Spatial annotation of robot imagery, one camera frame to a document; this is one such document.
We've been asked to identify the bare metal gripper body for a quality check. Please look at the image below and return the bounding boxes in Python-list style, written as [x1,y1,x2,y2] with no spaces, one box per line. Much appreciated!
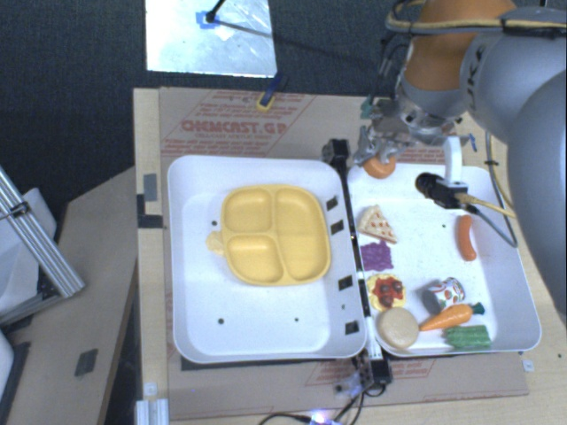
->
[361,99,457,148]

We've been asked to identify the orange round toy food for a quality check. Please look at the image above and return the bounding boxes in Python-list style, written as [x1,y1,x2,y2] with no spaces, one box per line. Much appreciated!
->
[362,155,397,180]

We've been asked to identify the pizza slice toy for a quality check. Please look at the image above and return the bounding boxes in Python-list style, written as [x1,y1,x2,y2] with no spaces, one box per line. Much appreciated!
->
[357,205,399,244]

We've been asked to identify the thin black and white rod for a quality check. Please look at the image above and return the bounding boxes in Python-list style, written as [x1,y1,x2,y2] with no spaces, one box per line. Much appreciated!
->
[335,157,381,365]

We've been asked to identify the white plastic tray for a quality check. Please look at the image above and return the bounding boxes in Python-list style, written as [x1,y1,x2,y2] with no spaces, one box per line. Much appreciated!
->
[346,159,543,359]
[167,154,369,365]

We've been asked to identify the purple grapes toy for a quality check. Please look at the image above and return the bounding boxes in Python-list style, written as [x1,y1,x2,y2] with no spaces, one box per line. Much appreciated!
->
[359,240,396,274]

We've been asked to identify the orange sausage toy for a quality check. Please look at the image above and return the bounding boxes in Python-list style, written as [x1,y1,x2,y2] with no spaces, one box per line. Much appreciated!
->
[456,214,478,263]

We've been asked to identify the yellow divided plate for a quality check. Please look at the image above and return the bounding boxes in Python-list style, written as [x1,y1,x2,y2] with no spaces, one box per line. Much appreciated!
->
[205,184,333,288]

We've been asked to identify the brown cardboard board red print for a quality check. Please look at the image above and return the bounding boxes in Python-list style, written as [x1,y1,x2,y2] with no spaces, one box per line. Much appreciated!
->
[157,87,531,421]

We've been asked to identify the yellow spaghetti toy red sauce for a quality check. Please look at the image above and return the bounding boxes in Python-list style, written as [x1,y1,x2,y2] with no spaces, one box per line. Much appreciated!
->
[366,274,408,313]

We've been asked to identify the white can red print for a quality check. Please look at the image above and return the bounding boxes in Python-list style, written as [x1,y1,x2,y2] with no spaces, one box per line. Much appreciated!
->
[426,276,466,313]

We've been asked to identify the orange carrot toy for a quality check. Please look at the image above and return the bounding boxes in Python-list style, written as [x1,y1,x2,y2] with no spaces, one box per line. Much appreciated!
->
[418,301,486,333]

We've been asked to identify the beige round biscuit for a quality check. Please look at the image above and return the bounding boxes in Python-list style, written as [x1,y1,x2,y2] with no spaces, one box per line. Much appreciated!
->
[376,306,421,351]

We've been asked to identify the green beans toy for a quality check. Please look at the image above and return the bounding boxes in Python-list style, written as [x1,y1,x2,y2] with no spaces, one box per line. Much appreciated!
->
[443,324,493,351]

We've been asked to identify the black block with thin wires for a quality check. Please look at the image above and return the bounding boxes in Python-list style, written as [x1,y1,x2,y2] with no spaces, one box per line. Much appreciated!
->
[322,138,352,166]
[352,354,394,394]

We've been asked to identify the black cylinder on white bracket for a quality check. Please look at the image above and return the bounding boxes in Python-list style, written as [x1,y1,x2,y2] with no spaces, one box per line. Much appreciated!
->
[415,135,470,209]

